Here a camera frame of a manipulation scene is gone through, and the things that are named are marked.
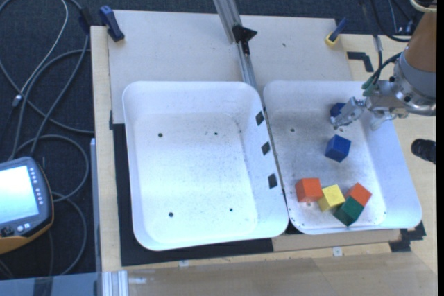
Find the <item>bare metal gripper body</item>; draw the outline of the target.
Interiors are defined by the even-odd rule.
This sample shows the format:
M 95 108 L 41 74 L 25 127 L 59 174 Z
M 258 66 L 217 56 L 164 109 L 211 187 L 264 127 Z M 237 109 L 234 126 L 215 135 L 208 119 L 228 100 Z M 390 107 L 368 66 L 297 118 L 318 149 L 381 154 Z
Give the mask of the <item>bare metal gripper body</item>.
M 366 108 L 392 116 L 436 116 L 436 99 L 423 94 L 407 81 L 378 80 L 366 88 Z

